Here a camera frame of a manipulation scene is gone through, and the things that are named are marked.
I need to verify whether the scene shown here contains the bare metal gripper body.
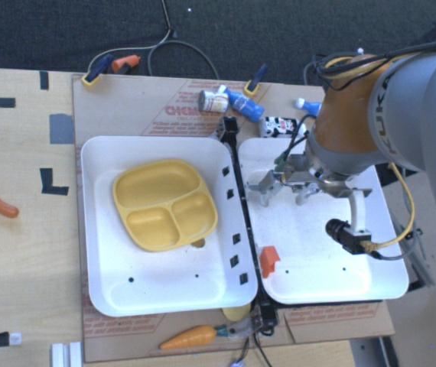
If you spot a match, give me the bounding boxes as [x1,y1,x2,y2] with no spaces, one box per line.
[278,153,357,199]

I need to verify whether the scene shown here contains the thin black rod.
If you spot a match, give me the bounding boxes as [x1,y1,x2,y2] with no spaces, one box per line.
[228,130,267,305]

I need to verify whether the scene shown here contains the cow print carton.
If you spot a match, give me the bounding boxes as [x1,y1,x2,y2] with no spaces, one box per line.
[259,115,300,138]

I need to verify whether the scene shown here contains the white plastic tray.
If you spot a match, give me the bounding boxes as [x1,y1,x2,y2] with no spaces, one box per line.
[237,136,411,306]
[80,135,259,318]

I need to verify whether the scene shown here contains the blue bottle with white cap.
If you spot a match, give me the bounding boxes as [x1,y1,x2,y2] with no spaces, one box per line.
[217,84,266,124]
[294,97,323,118]

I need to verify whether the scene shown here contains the orange block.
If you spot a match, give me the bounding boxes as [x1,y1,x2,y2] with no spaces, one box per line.
[259,245,281,280]

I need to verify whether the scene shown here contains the white can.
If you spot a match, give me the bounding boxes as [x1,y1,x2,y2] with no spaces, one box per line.
[197,89,229,114]

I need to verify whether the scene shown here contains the yellow divided plate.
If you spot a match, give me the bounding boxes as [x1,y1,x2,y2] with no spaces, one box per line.
[111,158,220,253]

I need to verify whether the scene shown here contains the yellow rounded toy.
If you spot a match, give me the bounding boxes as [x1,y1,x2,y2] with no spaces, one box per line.
[221,303,252,323]

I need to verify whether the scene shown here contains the brown cardboard board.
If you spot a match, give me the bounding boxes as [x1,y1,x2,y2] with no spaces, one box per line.
[71,73,395,363]

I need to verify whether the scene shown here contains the orange carrot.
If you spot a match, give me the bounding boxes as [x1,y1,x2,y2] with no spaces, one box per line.
[158,323,229,351]

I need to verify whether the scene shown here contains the black cylinder on white bracket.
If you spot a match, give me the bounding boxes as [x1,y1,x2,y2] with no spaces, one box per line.
[324,187,374,256]

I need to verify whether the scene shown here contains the black block with wires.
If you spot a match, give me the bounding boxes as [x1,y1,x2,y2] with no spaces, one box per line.
[217,115,240,144]
[256,300,280,336]

